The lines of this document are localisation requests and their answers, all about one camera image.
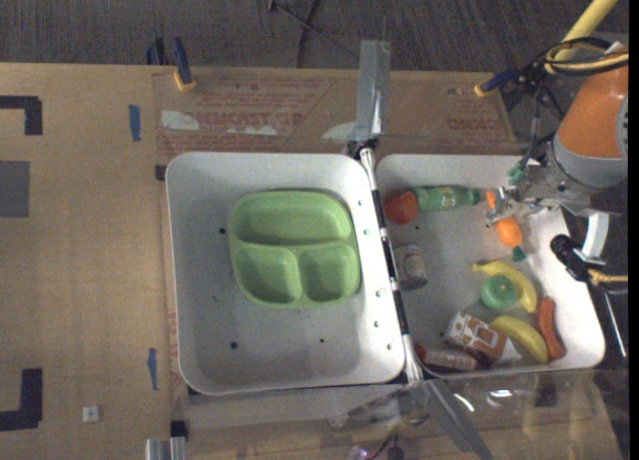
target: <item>white square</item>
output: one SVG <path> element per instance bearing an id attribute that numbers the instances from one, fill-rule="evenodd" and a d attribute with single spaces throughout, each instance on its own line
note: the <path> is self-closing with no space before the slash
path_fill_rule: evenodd
<path id="1" fill-rule="evenodd" d="M 100 408 L 98 405 L 82 407 L 82 422 L 94 423 L 96 421 L 100 421 Z"/>

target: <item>tin can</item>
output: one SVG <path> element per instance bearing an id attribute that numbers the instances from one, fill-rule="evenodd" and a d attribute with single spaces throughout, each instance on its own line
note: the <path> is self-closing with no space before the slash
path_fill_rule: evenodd
<path id="1" fill-rule="evenodd" d="M 426 265 L 421 247 L 416 243 L 406 243 L 392 250 L 397 265 L 397 278 L 401 289 L 418 289 L 426 285 Z"/>

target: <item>green bottle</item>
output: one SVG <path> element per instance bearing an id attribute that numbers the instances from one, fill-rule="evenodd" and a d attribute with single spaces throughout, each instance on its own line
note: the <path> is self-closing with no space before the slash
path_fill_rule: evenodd
<path id="1" fill-rule="evenodd" d="M 476 205 L 480 201 L 479 192 L 468 187 L 423 187 L 411 190 L 417 196 L 420 212 L 454 210 L 465 205 Z"/>

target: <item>green bowl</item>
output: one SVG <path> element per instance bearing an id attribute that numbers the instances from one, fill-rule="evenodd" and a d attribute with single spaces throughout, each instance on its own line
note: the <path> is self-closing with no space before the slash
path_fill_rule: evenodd
<path id="1" fill-rule="evenodd" d="M 240 199 L 229 225 L 240 289 L 269 307 L 341 302 L 359 288 L 357 241 L 350 214 L 328 194 L 270 191 Z"/>

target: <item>banana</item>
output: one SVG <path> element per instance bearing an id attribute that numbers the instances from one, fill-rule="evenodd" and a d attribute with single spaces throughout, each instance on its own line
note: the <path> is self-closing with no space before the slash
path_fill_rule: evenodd
<path id="1" fill-rule="evenodd" d="M 530 282 L 530 279 L 517 270 L 514 266 L 501 261 L 491 261 L 489 263 L 480 264 L 473 263 L 472 271 L 480 271 L 487 275 L 503 275 L 507 277 L 517 291 L 517 299 L 521 302 L 523 308 L 528 312 L 534 312 L 537 308 L 537 292 Z"/>
<path id="2" fill-rule="evenodd" d="M 543 340 L 543 337 L 541 337 L 541 334 L 525 321 L 502 314 L 492 320 L 488 325 L 497 332 L 501 332 L 509 338 L 514 339 L 537 361 L 543 364 L 548 362 L 548 347 L 546 346 L 546 342 Z"/>

